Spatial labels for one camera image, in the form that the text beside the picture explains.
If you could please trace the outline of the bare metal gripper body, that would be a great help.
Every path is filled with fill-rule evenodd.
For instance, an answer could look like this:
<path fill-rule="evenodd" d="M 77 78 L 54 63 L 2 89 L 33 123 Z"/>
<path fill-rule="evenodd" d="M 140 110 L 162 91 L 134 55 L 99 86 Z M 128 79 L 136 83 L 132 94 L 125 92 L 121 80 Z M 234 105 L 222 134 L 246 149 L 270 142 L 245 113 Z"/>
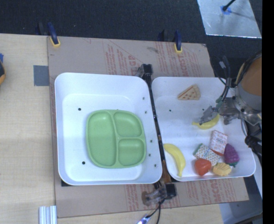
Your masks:
<path fill-rule="evenodd" d="M 238 114 L 239 118 L 255 126 L 262 122 L 262 113 L 248 105 L 241 97 L 233 96 L 226 98 L 218 109 L 219 115 Z"/>

